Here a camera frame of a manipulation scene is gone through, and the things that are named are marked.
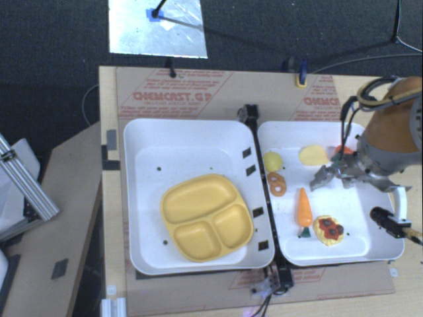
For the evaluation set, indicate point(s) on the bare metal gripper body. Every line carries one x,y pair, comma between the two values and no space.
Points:
358,169

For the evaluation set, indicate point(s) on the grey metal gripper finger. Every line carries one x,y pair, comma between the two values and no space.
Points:
349,182
322,177

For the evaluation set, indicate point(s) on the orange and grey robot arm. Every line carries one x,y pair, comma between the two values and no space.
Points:
393,124

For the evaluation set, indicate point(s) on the pale yellow toy potato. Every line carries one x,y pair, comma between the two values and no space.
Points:
313,155

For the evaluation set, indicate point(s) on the red orange toy food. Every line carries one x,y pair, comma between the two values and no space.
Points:
342,150

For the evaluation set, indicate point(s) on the white plastic tray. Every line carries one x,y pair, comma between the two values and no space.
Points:
340,210
185,144

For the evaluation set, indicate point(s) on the orange toy carrot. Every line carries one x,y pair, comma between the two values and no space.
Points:
304,210

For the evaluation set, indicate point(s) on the orange toy pretzel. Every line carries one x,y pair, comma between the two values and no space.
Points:
277,183

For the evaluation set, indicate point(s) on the yellow toy lemon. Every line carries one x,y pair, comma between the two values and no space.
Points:
272,161

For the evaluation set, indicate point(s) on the toy spaghetti with meatballs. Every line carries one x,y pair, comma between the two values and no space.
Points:
328,230

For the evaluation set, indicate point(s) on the thin black rod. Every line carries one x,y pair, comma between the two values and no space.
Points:
268,197

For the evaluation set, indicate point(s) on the yellow divided plate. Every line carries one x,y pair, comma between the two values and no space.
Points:
205,216

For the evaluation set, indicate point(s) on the brown cardboard board red print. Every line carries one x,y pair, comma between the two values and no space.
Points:
205,94

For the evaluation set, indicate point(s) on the black cylinder on white bracket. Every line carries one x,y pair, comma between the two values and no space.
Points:
385,219

